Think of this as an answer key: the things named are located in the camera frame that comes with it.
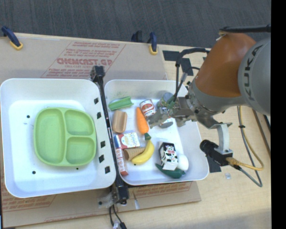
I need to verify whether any tan hot dog bun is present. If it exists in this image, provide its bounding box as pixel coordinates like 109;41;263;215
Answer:
112;110;128;134

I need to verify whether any green pepper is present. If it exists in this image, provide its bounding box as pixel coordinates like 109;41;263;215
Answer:
154;163;186;179

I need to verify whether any red and white packet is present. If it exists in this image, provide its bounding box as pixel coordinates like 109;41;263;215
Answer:
114;147;130;177

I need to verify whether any yellow banana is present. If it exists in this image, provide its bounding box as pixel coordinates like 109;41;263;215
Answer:
131;139;155;166

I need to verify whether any black cylinder on white bracket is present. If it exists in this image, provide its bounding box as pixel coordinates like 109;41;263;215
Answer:
199;122;234;167

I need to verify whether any brown cardboard board red print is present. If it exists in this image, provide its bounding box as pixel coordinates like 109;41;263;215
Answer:
0;32;202;229

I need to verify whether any green divided plate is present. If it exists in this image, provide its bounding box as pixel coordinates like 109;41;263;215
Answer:
33;107;98;167

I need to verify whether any green celery stick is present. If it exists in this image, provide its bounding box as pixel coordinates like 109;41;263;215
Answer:
108;96;135;112

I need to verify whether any red and white can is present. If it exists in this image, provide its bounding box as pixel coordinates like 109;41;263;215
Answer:
139;99;156;118

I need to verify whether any colourful small carton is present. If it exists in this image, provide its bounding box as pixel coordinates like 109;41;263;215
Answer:
113;132;142;150

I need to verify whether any tan ice cream cone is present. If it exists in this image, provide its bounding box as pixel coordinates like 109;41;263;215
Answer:
123;146;146;161

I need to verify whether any cow print carton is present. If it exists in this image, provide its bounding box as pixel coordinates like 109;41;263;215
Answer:
158;142;180;171

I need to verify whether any thin black and white rod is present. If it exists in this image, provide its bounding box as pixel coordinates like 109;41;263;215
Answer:
95;76;124;208

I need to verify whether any green and grey can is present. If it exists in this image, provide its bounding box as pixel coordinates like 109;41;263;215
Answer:
156;92;175;110

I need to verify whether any black block with thin wires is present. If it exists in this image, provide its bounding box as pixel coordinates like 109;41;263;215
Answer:
111;184;131;205
90;65;106;83

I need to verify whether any orange carrot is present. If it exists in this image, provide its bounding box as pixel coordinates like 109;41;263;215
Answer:
135;107;152;141

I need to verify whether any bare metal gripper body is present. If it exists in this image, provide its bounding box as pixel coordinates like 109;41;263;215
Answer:
173;95;201;122

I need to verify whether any white plastic tray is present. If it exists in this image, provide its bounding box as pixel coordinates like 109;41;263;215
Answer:
103;79;210;187
0;78;117;198

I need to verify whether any white egg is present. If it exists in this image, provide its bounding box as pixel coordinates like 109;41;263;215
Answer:
176;153;190;172

